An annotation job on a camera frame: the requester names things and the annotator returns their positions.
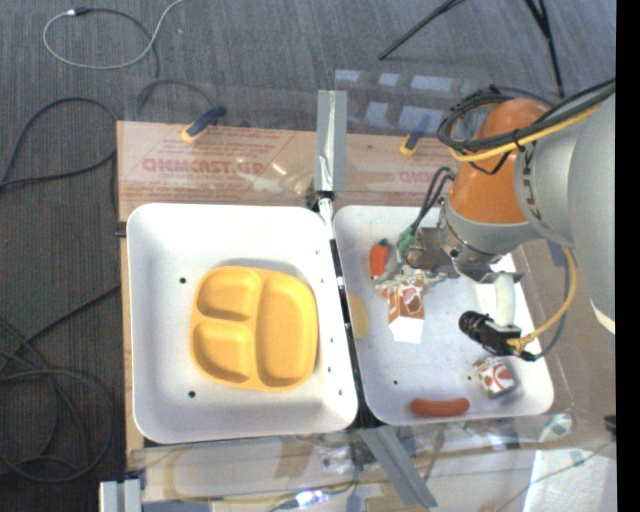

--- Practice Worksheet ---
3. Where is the orange divided plate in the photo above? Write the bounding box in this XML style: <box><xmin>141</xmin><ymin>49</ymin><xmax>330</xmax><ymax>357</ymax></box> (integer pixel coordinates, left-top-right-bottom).
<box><xmin>189</xmin><ymin>265</ymin><xmax>320</xmax><ymax>392</ymax></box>

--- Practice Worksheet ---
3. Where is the black cylinder on white bracket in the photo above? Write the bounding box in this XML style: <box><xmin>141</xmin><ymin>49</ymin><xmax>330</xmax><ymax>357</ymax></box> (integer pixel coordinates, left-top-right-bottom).
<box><xmin>458</xmin><ymin>272</ymin><xmax>524</xmax><ymax>357</ymax></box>

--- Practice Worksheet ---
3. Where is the red and white can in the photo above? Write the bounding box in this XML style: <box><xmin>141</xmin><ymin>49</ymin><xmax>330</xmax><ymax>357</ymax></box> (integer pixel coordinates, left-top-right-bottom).
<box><xmin>472</xmin><ymin>355</ymin><xmax>519</xmax><ymax>400</ymax></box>

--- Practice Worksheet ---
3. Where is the white plastic tray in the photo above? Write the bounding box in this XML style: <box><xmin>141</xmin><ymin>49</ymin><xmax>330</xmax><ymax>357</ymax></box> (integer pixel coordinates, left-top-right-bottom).
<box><xmin>125</xmin><ymin>202</ymin><xmax>360</xmax><ymax>445</ymax></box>
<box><xmin>332</xmin><ymin>204</ymin><xmax>555</xmax><ymax>427</ymax></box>

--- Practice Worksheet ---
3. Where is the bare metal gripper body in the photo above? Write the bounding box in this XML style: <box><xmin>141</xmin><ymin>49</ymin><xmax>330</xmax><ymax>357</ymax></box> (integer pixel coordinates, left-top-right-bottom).
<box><xmin>402</xmin><ymin>225</ymin><xmax>502</xmax><ymax>282</ymax></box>

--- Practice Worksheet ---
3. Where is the red and white carton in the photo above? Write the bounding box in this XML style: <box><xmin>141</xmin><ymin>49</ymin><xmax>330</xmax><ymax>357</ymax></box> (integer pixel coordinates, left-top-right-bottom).
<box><xmin>385</xmin><ymin>273</ymin><xmax>427</xmax><ymax>345</ymax></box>

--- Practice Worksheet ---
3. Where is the orange carrot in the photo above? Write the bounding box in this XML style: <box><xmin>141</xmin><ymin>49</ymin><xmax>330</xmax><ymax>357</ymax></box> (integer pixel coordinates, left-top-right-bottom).
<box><xmin>368</xmin><ymin>238</ymin><xmax>391</xmax><ymax>280</ymax></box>

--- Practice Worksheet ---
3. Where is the orange sausage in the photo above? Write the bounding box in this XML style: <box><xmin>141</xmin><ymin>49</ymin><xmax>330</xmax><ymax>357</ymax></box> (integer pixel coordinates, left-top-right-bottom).
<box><xmin>409</xmin><ymin>397</ymin><xmax>471</xmax><ymax>418</ymax></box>

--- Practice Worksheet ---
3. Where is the tan round biscuit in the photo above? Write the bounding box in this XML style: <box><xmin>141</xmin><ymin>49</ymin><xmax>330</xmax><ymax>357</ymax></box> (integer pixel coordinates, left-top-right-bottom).
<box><xmin>348</xmin><ymin>293</ymin><xmax>371</xmax><ymax>341</ymax></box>

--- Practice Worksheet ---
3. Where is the brown cardboard board red print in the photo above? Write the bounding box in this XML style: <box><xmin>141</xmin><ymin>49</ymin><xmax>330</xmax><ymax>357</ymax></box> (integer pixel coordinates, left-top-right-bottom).
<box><xmin>115</xmin><ymin>119</ymin><xmax>609</xmax><ymax>454</ymax></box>

